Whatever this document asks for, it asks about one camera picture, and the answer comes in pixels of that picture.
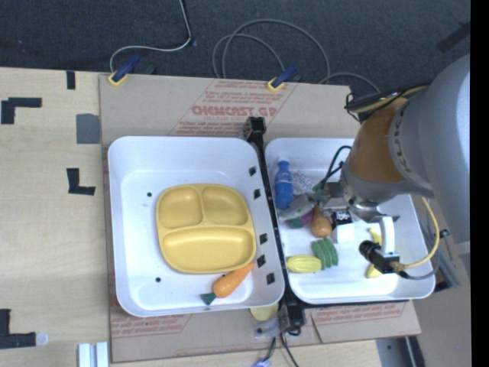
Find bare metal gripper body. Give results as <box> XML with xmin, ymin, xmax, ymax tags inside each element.
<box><xmin>322</xmin><ymin>181</ymin><xmax>380</xmax><ymax>223</ymax></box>

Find black printed carton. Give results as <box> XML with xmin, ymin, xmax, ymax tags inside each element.
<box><xmin>331</xmin><ymin>209</ymin><xmax>353</xmax><ymax>226</ymax></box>

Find brown pear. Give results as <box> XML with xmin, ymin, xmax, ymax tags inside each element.
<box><xmin>309</xmin><ymin>204</ymin><xmax>334</xmax><ymax>239</ymax></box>

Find white packet with coloured dots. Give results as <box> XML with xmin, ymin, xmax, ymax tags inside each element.
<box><xmin>291</xmin><ymin>168</ymin><xmax>319</xmax><ymax>197</ymax></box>

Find white cube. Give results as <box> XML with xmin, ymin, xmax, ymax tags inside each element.
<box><xmin>330</xmin><ymin>221</ymin><xmax>356</xmax><ymax>245</ymax></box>

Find grey and white packet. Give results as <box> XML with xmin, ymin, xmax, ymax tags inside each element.
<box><xmin>277</xmin><ymin>193</ymin><xmax>315</xmax><ymax>223</ymax></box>

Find purple and green toy vegetable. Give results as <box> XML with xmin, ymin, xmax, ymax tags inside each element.
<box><xmin>289</xmin><ymin>209</ymin><xmax>315</xmax><ymax>230</ymax></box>

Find blue bottle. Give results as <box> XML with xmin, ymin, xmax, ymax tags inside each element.
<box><xmin>274</xmin><ymin>158</ymin><xmax>295</xmax><ymax>211</ymax></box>

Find yellow banana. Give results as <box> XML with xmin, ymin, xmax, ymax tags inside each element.
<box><xmin>365</xmin><ymin>227</ymin><xmax>384</xmax><ymax>280</ymax></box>

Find green pea pods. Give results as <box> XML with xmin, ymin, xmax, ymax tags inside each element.
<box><xmin>310</xmin><ymin>237</ymin><xmax>340</xmax><ymax>271</ymax></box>

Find yellow corn cob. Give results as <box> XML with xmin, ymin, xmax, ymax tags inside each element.
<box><xmin>286</xmin><ymin>254</ymin><xmax>323</xmax><ymax>274</ymax></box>

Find white plastic tray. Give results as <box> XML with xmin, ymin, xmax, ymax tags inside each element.
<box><xmin>264</xmin><ymin>137</ymin><xmax>437</xmax><ymax>306</ymax></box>
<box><xmin>107</xmin><ymin>135</ymin><xmax>286</xmax><ymax>318</ymax></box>

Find orange carrot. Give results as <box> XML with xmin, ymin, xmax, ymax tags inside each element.
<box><xmin>199</xmin><ymin>261</ymin><xmax>255</xmax><ymax>307</ymax></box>

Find yellow divided plate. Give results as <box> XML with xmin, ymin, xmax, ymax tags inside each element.
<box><xmin>154</xmin><ymin>183</ymin><xmax>258</xmax><ymax>275</ymax></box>

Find brown cardboard board red print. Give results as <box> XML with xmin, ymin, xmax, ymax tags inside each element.
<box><xmin>98</xmin><ymin>73</ymin><xmax>423</xmax><ymax>364</ymax></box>

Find black cylinder on white bracket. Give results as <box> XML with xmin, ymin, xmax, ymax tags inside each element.
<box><xmin>358</xmin><ymin>215</ymin><xmax>402</xmax><ymax>275</ymax></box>

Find black block with thin wires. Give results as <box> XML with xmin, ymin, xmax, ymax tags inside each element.
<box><xmin>283</xmin><ymin>301</ymin><xmax>307</xmax><ymax>329</ymax></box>
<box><xmin>245</xmin><ymin>115</ymin><xmax>267</xmax><ymax>144</ymax></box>

